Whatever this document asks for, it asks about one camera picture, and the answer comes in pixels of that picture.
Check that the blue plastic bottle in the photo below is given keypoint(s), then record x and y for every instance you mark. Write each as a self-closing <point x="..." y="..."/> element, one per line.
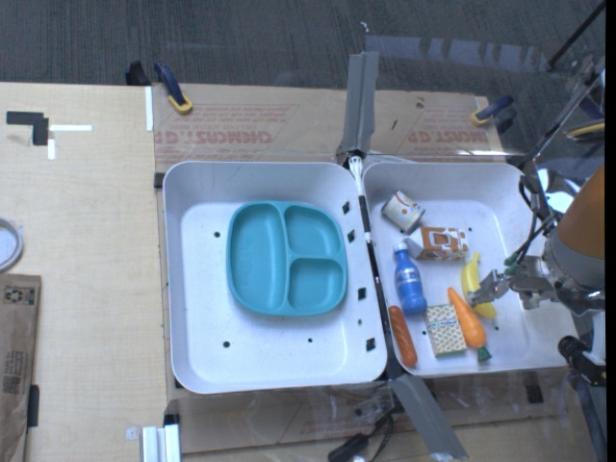
<point x="410" y="287"/>

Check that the blue divided plate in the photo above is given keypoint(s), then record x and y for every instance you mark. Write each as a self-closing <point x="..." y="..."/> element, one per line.
<point x="262" y="258"/>

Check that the black cylinder on white bracket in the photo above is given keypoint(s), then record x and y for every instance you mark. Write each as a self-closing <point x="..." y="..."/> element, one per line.
<point x="577" y="354"/>

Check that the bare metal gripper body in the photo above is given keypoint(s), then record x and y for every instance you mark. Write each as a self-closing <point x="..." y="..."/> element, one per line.
<point x="533" y="282"/>

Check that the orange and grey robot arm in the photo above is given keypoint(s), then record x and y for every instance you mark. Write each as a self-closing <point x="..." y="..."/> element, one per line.
<point x="582" y="219"/>

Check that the brown paper envelope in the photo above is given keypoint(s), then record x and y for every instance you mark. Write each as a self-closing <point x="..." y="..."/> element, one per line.
<point x="14" y="354"/>

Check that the white and orange can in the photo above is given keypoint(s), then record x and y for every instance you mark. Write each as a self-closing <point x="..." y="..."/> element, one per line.
<point x="402" y="211"/>

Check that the thin black and white rod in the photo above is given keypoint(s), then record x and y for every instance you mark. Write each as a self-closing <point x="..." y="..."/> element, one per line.
<point x="370" y="248"/>

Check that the yellow patterned packet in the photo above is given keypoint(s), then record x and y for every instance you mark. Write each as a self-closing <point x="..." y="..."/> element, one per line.
<point x="445" y="331"/>

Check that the yellow banana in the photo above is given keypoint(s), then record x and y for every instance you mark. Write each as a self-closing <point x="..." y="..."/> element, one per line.
<point x="470" y="277"/>

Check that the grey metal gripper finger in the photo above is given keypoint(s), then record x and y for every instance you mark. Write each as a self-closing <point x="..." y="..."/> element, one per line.
<point x="496" y="279"/>
<point x="481" y="298"/>

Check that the orange carrot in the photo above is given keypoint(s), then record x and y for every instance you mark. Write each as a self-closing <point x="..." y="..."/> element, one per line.
<point x="468" y="323"/>

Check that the clear tape roll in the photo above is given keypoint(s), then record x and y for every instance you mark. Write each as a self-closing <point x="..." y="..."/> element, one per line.
<point x="18" y="246"/>

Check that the orange and white carton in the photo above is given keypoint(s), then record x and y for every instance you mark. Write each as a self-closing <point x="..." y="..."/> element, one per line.
<point x="440" y="244"/>

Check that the orange sausage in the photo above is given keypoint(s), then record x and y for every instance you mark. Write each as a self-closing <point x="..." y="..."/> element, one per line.
<point x="403" y="337"/>

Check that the white plastic tray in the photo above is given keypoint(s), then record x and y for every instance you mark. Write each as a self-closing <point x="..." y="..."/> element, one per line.
<point x="505" y="238"/>
<point x="269" y="349"/>

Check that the brown cardboard board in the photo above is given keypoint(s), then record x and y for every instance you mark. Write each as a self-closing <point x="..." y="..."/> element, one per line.
<point x="250" y="128"/>

